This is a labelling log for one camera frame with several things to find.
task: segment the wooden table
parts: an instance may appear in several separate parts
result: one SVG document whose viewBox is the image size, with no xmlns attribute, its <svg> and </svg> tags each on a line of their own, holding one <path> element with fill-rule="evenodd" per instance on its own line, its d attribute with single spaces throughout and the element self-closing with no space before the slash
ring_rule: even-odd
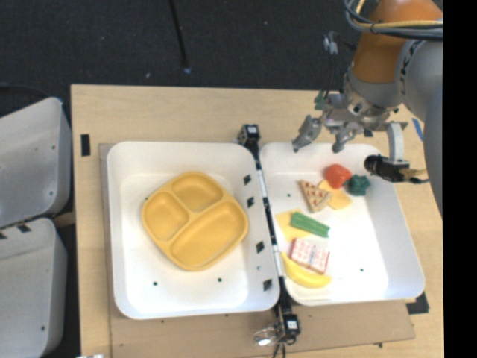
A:
<svg viewBox="0 0 477 358">
<path fill-rule="evenodd" d="M 98 147 L 126 140 L 232 142 L 243 124 L 257 124 L 261 142 L 290 142 L 314 91 L 176 87 L 72 86 L 75 214 L 78 244 L 80 349 L 105 357 L 266 357 L 253 332 L 274 320 L 271 311 L 135 321 L 116 308 L 108 286 Z M 402 108 L 394 118 L 411 121 Z M 412 124 L 405 156 L 424 166 Z M 323 130 L 318 142 L 333 142 Z M 386 154 L 384 133 L 359 137 Z M 311 357 L 443 357 L 442 218 L 430 186 L 396 185 L 426 276 L 430 312 L 409 316 L 404 301 L 294 307 L 303 326 L 287 355 Z"/>
</svg>

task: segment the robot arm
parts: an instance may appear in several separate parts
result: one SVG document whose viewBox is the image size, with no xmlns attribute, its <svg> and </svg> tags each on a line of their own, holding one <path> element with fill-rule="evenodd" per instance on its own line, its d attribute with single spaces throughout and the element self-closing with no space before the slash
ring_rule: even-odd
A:
<svg viewBox="0 0 477 358">
<path fill-rule="evenodd" d="M 369 156 L 365 167 L 392 182 L 420 183 L 419 171 L 404 160 L 402 129 L 407 124 L 389 121 L 404 104 L 425 122 L 426 167 L 442 214 L 443 12 L 431 0 L 379 0 L 365 19 L 360 13 L 367 0 L 344 1 L 347 21 L 362 35 L 344 75 L 343 93 L 325 93 L 317 107 L 322 116 L 306 117 L 294 150 L 316 139 L 323 126 L 335 135 L 334 152 L 359 134 L 386 131 L 390 156 Z M 325 37 L 325 48 L 335 49 L 330 43 L 332 38 Z"/>
</svg>

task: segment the red toy tomato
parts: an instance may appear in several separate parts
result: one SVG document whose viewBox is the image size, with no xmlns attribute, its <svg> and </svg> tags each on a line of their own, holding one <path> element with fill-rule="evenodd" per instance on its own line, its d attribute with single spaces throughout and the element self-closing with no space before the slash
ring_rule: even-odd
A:
<svg viewBox="0 0 477 358">
<path fill-rule="evenodd" d="M 341 164 L 332 164 L 325 171 L 325 179 L 329 185 L 334 189 L 338 189 L 343 186 L 343 183 L 349 179 L 353 174 L 349 169 L 344 168 Z"/>
</svg>

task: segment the toy banana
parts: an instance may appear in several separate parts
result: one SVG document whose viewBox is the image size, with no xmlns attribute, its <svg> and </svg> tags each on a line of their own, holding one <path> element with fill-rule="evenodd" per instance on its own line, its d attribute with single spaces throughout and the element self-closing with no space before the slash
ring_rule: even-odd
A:
<svg viewBox="0 0 477 358">
<path fill-rule="evenodd" d="M 306 288 L 323 288 L 331 282 L 331 276 L 328 274 L 314 273 L 299 266 L 285 252 L 282 252 L 282 259 L 287 277 L 301 286 Z"/>
</svg>

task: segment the dark background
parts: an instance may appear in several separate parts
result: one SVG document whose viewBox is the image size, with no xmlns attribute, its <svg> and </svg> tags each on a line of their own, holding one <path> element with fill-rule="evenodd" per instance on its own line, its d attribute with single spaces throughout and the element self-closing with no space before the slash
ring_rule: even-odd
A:
<svg viewBox="0 0 477 358">
<path fill-rule="evenodd" d="M 443 0 L 433 0 L 443 10 Z M 329 76 L 322 36 L 359 34 L 343 0 L 174 0 L 191 72 L 185 73 L 168 0 L 0 0 L 0 117 L 71 84 L 318 90 Z M 331 88 L 353 52 L 340 46 Z M 78 351 L 75 229 L 69 251 L 65 336 L 49 357 Z"/>
</svg>

